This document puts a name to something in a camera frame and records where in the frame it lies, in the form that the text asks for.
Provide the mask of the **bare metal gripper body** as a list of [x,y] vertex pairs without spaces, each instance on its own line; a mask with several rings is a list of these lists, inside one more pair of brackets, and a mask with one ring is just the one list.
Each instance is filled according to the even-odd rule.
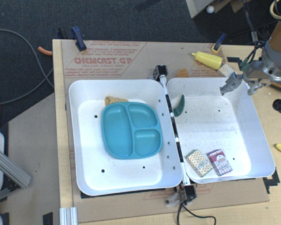
[[281,84],[281,68],[272,61],[254,60],[242,67],[243,78],[247,81],[262,82],[267,79],[271,83]]

